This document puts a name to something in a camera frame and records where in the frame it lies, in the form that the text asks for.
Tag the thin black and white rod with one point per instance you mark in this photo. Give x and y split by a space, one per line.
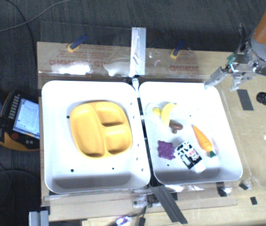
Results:
144 135

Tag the brown cardboard board red print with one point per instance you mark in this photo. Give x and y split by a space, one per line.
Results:
52 62

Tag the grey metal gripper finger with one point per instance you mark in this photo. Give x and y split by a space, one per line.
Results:
216 78
236 83

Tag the brown sausage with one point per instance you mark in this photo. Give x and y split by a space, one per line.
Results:
175 126

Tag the yellow banana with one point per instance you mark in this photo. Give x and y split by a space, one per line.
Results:
165 113

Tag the black and white carton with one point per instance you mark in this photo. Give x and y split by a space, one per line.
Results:
189 155

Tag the orange carrot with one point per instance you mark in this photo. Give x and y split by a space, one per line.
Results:
202 138

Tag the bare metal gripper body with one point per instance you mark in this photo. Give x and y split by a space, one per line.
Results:
245 67

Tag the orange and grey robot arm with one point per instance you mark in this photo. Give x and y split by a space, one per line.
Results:
263 32

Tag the yellow divided plate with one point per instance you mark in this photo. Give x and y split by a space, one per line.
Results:
92 131

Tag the white plastic tray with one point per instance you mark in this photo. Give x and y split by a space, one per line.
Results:
57 173
224 168

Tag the purple grapes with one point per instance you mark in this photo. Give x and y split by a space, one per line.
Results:
165 149

